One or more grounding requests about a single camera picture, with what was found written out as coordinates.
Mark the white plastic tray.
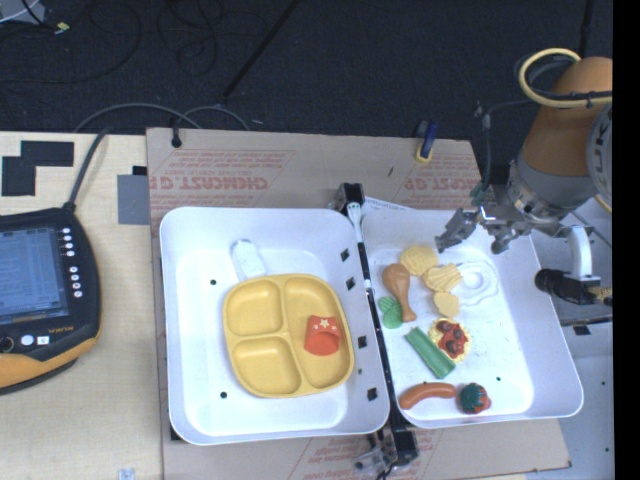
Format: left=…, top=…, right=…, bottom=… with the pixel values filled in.
left=158, top=205, right=392, bottom=447
left=359, top=202, right=586, bottom=431

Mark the white toy bottle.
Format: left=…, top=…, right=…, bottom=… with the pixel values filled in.
left=230, top=238, right=268, bottom=280

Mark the red and green toy strawberry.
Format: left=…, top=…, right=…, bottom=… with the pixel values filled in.
left=456, top=382, right=493, bottom=416

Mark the yellow divided plate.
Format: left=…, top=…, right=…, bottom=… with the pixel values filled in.
left=221, top=272, right=357, bottom=400

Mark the yellow toy crisp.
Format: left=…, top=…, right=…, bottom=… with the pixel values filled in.
left=421, top=262, right=465, bottom=294
left=432, top=291, right=462, bottom=320
left=399, top=244, right=440, bottom=277

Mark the green toy celery stick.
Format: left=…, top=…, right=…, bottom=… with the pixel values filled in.
left=404, top=325, right=458, bottom=381

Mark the green toy lettuce leaf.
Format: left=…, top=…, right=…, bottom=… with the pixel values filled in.
left=377, top=295, right=405, bottom=331

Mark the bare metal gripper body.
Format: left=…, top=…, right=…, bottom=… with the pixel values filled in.
left=476, top=165, right=565, bottom=238

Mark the brown cardboard board red print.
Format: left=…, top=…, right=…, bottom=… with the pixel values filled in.
left=144, top=126, right=573, bottom=480

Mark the thin black and white rod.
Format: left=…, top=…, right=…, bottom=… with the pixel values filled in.
left=346, top=201, right=409, bottom=449

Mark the brown toy chicken drumstick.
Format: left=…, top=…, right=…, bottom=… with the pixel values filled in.
left=381, top=262, right=418, bottom=324

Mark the black cylinder on white bracket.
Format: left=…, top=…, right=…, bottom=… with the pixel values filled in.
left=533, top=224, right=604, bottom=306

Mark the white paper label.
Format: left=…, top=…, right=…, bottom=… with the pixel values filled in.
left=361, top=195, right=409, bottom=217

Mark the orange toy sausage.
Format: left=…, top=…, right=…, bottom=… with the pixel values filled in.
left=397, top=381, right=459, bottom=411

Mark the toy spaghetti with meatballs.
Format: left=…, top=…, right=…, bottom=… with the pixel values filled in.
left=427, top=317, right=473, bottom=366

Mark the white toy fried egg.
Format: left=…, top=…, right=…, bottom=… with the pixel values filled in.
left=456, top=259, right=500, bottom=310

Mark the red toy fries box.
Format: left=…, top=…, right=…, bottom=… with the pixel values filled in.
left=302, top=314, right=344, bottom=358

